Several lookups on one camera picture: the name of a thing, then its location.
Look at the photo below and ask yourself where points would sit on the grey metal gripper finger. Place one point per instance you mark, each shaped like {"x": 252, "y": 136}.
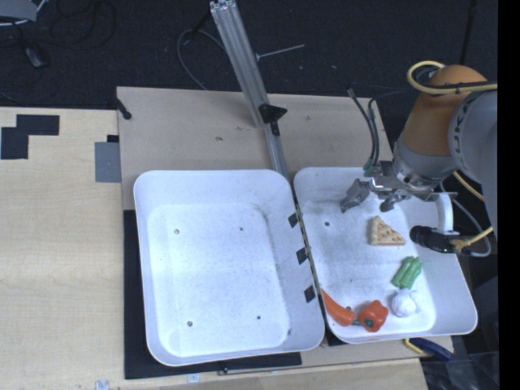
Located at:
{"x": 391, "y": 204}
{"x": 355, "y": 195}

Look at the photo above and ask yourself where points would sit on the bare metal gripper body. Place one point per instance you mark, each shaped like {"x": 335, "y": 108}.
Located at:
{"x": 392, "y": 183}

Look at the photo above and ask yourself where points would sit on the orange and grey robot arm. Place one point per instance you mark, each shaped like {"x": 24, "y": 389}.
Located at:
{"x": 440, "y": 112}

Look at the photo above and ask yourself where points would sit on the tan pizza slice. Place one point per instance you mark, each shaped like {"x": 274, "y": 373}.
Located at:
{"x": 382, "y": 234}

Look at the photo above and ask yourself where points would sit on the white plastic tray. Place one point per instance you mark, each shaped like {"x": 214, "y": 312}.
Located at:
{"x": 349, "y": 258}
{"x": 219, "y": 282}

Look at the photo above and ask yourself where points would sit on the green asparagus bundle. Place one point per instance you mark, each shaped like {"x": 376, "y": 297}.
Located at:
{"x": 407, "y": 272}

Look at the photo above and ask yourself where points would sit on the white garlic bulb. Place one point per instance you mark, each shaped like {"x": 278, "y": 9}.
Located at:
{"x": 404, "y": 304}

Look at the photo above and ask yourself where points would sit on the orange bell pepper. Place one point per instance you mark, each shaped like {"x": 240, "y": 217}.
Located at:
{"x": 373, "y": 316}

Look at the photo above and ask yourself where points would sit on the orange carrot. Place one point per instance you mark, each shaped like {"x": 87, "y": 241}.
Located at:
{"x": 337, "y": 312}

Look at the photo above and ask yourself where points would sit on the pale wood board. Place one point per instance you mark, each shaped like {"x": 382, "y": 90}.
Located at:
{"x": 195, "y": 136}

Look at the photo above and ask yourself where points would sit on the black cylinder on white bracket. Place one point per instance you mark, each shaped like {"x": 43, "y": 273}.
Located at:
{"x": 430, "y": 239}

